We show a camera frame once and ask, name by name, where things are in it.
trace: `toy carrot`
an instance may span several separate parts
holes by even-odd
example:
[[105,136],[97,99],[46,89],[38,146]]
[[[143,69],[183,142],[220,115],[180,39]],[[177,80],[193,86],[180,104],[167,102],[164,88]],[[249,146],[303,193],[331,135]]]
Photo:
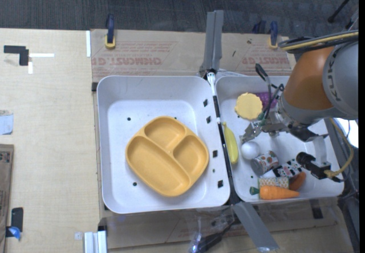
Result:
[[262,186],[260,187],[260,198],[265,200],[273,200],[273,199],[284,199],[284,198],[292,198],[298,197],[299,192],[290,190],[287,188],[282,188],[279,186]]
[[307,174],[305,172],[300,172],[296,177],[289,180],[289,189],[297,191],[304,183]]

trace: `wooden table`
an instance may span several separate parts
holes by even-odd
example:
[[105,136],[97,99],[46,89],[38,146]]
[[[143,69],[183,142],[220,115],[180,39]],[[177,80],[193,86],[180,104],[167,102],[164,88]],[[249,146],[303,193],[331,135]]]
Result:
[[[102,204],[87,32],[3,28],[0,37],[3,45],[54,54],[32,58],[29,74],[18,55],[0,52],[0,110],[14,114],[12,134],[0,136],[1,144],[15,147],[9,211],[24,209],[22,237],[7,238],[5,252],[82,252],[78,237],[97,231]],[[274,232],[278,252],[351,252],[343,215],[336,206],[332,211],[331,226]],[[172,251],[186,252],[187,244],[111,250]],[[211,252],[257,249],[246,235],[224,238]]]

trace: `tin can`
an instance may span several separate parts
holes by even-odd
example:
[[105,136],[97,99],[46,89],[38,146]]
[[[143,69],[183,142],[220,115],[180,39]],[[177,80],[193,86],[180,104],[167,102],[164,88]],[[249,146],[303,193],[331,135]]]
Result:
[[261,176],[277,166],[279,166],[279,159],[272,150],[268,150],[251,160],[251,168],[257,176]]

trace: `yellow plate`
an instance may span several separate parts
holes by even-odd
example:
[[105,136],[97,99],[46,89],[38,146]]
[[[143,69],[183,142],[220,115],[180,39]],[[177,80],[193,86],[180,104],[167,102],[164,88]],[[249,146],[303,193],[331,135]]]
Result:
[[129,167],[149,187],[166,197],[185,193],[209,162],[205,144],[187,126],[160,116],[143,126],[128,142]]

